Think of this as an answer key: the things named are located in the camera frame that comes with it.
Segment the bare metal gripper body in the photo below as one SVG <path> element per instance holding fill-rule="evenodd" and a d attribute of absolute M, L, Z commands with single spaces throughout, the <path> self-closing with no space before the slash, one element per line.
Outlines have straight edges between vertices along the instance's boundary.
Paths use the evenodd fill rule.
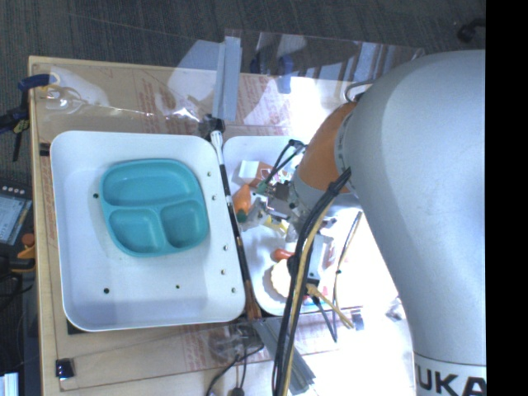
<path fill-rule="evenodd" d="M 301 202 L 292 181 L 263 181 L 259 192 L 265 197 L 265 211 L 274 218 L 291 221 L 305 217 L 309 209 Z"/>

